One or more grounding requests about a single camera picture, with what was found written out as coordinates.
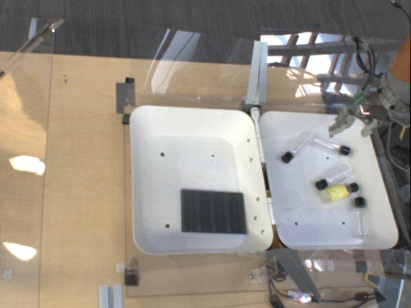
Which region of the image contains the white plastic tray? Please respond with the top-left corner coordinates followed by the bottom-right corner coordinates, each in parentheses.
top-left (128, 105), bottom-right (274, 256)
top-left (258, 110), bottom-right (400, 251)

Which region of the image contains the clear bottle with black cap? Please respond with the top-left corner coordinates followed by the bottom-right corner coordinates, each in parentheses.
top-left (315, 164), bottom-right (351, 191)
top-left (353, 196), bottom-right (371, 239)
top-left (312, 137), bottom-right (352, 157)
top-left (281, 132), bottom-right (316, 164)

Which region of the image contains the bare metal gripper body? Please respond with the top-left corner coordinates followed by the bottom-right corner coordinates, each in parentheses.
top-left (352, 89), bottom-right (411, 126)

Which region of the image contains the black ribbed rectangular mat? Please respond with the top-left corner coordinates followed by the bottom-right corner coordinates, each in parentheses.
top-left (180, 188), bottom-right (248, 235)

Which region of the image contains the clear bottle with yellow label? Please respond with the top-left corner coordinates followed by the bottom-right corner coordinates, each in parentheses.
top-left (319, 182), bottom-right (360, 204)

